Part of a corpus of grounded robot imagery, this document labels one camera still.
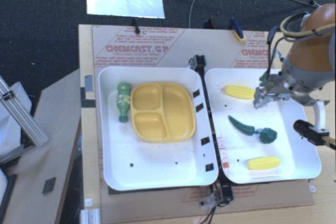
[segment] green toy vegetable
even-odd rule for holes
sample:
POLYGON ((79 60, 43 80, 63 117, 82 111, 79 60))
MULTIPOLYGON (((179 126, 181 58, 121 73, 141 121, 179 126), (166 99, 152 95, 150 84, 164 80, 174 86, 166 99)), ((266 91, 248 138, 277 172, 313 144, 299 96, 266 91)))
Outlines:
POLYGON ((241 122, 237 121, 235 118, 231 116, 229 116, 229 120, 234 125, 234 127, 236 127, 238 130, 240 130, 242 133, 246 135, 253 135, 258 133, 253 126, 242 124, 241 122))
POLYGON ((229 116, 229 120, 234 125, 234 127, 236 127, 238 130, 240 130, 242 133, 246 135, 253 135, 260 133, 259 139, 264 144, 270 144, 277 138, 277 132, 272 130, 271 128, 264 128, 260 132, 258 132, 254 128, 254 126, 245 125, 231 116, 229 116))

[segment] bottle cap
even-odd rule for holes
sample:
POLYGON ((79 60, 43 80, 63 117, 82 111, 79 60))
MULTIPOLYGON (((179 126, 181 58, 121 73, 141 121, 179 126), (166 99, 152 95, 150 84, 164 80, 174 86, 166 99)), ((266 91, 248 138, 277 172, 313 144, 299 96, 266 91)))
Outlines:
POLYGON ((120 115, 120 116, 119 116, 119 121, 120 121, 120 122, 127 122, 127 120, 128 120, 128 118, 127 118, 126 115, 120 115))

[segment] dark floor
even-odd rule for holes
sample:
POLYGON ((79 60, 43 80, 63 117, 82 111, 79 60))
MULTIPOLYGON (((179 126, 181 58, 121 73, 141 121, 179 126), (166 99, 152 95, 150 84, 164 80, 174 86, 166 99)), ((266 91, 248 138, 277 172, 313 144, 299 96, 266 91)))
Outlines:
MULTIPOLYGON (((140 19, 142 26, 188 27, 193 0, 163 0, 166 19, 140 19)), ((311 0, 299 0, 310 3, 311 0)), ((319 4, 335 0, 316 0, 319 4)), ((226 29, 235 17, 244 30, 268 31, 285 17, 313 10, 290 0, 197 0, 192 27, 214 17, 226 29)), ((131 19, 86 14, 86 0, 0 0, 0 75, 12 85, 20 81, 32 97, 78 69, 78 25, 129 25, 131 19)), ((80 195, 80 157, 70 180, 62 223, 76 223, 80 195)))

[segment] white square tray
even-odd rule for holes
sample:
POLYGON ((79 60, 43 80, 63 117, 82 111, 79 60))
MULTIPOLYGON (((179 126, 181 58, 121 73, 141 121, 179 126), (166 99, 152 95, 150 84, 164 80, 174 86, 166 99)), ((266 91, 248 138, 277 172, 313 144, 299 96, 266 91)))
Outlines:
POLYGON ((218 176, 218 165, 207 116, 202 81, 188 68, 107 67, 99 73, 99 104, 103 139, 103 170, 106 183, 116 190, 206 186, 218 176), (190 93, 196 112, 196 131, 186 141, 149 143, 140 139, 131 122, 120 123, 117 85, 132 88, 146 82, 175 82, 190 93), (193 93, 199 91, 195 98, 193 93), (202 145, 201 139, 208 137, 202 145))
POLYGON ((316 147, 301 139, 293 129, 296 120, 306 120, 303 107, 293 101, 270 102, 255 109, 252 100, 230 97, 221 92, 227 85, 255 88, 259 84, 261 69, 211 69, 206 74, 206 85, 211 111, 220 146, 224 173, 238 184, 317 177, 321 163, 316 147), (277 131, 277 139, 262 144, 259 135, 247 136, 230 123, 228 116, 255 128, 269 127, 277 131), (267 170, 249 170, 249 159, 277 156, 280 166, 267 170))

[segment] toy bottle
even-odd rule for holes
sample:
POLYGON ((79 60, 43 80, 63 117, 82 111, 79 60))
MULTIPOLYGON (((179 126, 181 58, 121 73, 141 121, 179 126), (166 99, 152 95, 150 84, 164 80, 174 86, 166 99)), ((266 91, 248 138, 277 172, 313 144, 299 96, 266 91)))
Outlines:
POLYGON ((117 107, 120 111, 119 121, 127 122, 127 111, 130 109, 130 91, 131 85, 126 82, 118 84, 117 107))

